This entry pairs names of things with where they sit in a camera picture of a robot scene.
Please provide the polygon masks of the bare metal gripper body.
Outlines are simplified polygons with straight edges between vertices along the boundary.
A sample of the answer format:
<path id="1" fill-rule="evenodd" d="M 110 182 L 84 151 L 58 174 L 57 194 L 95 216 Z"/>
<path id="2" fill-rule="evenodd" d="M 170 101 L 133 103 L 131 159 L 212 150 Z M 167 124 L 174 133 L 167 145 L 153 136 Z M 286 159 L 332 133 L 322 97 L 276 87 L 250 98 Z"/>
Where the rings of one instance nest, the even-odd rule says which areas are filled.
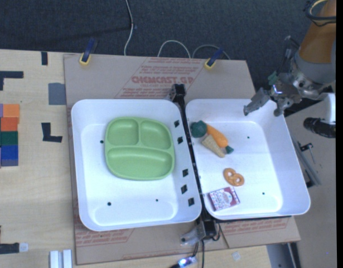
<path id="1" fill-rule="evenodd" d="M 270 96 L 275 101 L 293 100 L 300 102 L 303 98 L 317 100 L 321 93 L 328 87 L 308 79 L 302 73 L 273 72 L 269 76 Z"/>

